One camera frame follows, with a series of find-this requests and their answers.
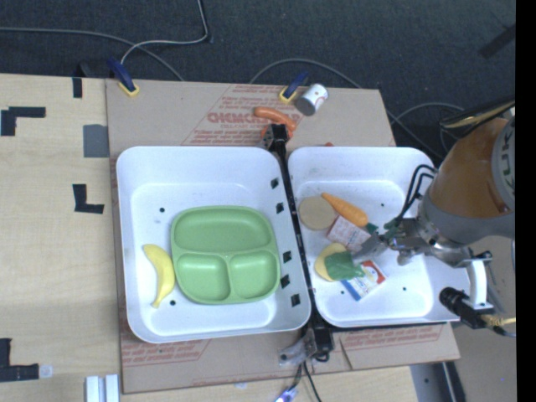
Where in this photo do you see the yellow toy fruit slice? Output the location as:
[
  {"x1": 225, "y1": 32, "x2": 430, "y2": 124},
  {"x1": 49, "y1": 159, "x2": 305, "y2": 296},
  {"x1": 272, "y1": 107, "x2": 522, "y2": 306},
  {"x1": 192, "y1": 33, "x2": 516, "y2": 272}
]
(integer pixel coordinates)
[{"x1": 313, "y1": 241, "x2": 349, "y2": 283}]

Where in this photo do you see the brown cardboard board red print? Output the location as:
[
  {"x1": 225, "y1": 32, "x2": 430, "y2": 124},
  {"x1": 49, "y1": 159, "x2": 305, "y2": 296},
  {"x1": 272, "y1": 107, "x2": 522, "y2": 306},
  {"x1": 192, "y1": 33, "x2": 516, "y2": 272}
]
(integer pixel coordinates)
[{"x1": 104, "y1": 77, "x2": 462, "y2": 395}]

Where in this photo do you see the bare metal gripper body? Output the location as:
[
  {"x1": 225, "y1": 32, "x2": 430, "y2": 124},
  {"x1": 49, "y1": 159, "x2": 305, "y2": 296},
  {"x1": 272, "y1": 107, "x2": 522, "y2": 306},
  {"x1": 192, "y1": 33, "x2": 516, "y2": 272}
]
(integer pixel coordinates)
[{"x1": 385, "y1": 218, "x2": 472, "y2": 268}]

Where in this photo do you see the orange sausage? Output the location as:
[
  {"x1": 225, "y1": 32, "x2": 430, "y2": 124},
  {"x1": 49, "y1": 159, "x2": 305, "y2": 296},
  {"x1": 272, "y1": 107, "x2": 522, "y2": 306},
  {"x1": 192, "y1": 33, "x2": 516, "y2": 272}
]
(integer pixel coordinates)
[{"x1": 252, "y1": 106, "x2": 298, "y2": 133}]

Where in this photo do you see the white plastic tray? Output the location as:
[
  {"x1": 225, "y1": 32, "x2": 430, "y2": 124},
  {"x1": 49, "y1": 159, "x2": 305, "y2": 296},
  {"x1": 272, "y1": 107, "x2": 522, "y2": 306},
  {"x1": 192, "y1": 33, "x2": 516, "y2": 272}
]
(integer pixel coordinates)
[
  {"x1": 287, "y1": 145, "x2": 472, "y2": 329},
  {"x1": 115, "y1": 145, "x2": 313, "y2": 345}
]

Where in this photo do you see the pink and white carton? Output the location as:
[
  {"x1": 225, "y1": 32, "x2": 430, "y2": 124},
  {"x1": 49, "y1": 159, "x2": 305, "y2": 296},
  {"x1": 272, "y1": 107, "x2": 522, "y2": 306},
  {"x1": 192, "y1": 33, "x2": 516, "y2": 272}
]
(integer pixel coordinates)
[{"x1": 325, "y1": 215, "x2": 374, "y2": 255}]

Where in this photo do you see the round tan biscuit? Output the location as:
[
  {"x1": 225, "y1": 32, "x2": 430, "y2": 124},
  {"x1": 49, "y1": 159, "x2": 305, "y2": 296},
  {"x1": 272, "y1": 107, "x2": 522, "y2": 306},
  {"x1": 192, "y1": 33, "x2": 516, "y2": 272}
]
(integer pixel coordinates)
[{"x1": 296, "y1": 195, "x2": 338, "y2": 231}]

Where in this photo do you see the orange carrot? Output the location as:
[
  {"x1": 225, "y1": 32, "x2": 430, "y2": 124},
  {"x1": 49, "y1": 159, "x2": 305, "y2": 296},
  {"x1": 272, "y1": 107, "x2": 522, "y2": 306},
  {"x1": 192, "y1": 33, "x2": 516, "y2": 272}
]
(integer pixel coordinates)
[{"x1": 320, "y1": 192, "x2": 380, "y2": 233}]

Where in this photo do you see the green broccoli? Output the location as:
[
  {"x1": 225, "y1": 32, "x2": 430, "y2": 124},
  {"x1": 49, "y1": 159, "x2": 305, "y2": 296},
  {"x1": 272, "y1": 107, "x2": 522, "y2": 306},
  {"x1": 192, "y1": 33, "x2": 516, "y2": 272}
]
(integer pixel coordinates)
[{"x1": 323, "y1": 250, "x2": 367, "y2": 281}]

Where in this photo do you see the white red blue packet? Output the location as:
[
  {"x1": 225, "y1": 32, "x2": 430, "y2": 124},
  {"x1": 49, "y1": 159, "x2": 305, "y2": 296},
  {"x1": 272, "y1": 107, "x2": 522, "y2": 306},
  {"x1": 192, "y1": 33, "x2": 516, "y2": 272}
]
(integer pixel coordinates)
[{"x1": 339, "y1": 259, "x2": 389, "y2": 302}]

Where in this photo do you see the yellow banana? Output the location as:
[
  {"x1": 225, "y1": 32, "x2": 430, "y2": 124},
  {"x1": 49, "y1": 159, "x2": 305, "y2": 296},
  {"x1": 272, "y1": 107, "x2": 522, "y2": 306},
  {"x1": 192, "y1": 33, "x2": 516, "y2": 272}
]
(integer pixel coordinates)
[{"x1": 142, "y1": 243, "x2": 177, "y2": 310}]

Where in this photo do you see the green divided plate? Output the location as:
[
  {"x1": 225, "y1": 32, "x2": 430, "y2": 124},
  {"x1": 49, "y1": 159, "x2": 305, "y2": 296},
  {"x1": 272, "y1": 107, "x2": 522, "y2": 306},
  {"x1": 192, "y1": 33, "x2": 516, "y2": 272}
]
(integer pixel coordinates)
[{"x1": 168, "y1": 204, "x2": 282, "y2": 307}]

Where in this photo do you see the black cylinder on white bracket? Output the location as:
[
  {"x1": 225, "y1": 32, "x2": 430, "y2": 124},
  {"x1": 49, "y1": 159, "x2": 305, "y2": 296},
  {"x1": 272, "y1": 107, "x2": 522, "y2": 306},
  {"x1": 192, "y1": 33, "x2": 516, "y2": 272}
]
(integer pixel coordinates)
[{"x1": 438, "y1": 250, "x2": 496, "y2": 331}]

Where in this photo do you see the white can with red print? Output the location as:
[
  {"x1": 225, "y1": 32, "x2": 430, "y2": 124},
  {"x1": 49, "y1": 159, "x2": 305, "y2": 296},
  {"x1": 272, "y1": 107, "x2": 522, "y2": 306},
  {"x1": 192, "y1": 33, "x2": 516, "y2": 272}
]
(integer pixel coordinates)
[{"x1": 293, "y1": 82, "x2": 330, "y2": 117}]

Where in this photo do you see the black block with wires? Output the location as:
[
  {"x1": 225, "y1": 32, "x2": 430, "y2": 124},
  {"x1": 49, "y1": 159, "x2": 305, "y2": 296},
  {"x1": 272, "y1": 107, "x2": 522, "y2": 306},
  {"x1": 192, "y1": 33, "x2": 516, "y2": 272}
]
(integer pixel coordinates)
[
  {"x1": 260, "y1": 123, "x2": 293, "y2": 153},
  {"x1": 307, "y1": 323, "x2": 337, "y2": 363}
]

